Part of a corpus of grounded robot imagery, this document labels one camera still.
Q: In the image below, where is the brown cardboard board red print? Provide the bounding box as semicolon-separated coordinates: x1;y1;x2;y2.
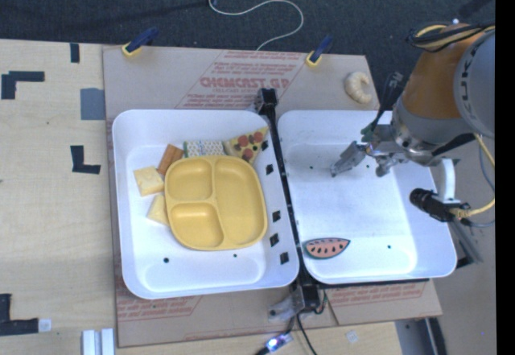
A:
101;44;444;349

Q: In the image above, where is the printed white biscuit packet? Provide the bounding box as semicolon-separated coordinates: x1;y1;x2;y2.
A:
183;138;227;159

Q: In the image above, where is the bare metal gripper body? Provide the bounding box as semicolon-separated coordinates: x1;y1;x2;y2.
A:
363;123;439;166

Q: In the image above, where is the thin black rod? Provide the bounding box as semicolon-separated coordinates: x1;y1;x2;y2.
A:
265;101;313;298

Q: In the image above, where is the pizza slice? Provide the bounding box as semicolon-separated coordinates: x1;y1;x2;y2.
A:
221;126;270;167

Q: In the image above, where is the black block with wires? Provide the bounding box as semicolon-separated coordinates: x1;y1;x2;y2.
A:
288;279;328;315
254;87;280;117

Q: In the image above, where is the yellow cheese wedge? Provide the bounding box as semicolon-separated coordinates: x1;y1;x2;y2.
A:
145;192;171;226

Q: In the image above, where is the beige croissant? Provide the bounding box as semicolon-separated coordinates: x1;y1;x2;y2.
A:
343;71;373;105

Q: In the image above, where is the white plastic tray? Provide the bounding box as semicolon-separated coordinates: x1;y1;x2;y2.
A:
277;109;459;286
111;108;301;301

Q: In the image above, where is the yellow cheese square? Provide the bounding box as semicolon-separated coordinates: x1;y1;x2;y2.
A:
132;164;166;198

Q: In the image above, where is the red watermelon slice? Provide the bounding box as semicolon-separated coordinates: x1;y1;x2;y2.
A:
301;237;352;261

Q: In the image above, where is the black cylinder on white bracket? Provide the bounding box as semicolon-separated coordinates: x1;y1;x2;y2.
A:
409;158;471;224

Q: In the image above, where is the orange brown bread stick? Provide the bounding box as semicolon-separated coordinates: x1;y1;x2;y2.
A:
155;142;185;177

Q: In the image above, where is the yellow divided plate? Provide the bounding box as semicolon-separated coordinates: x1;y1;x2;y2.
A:
163;155;270;252

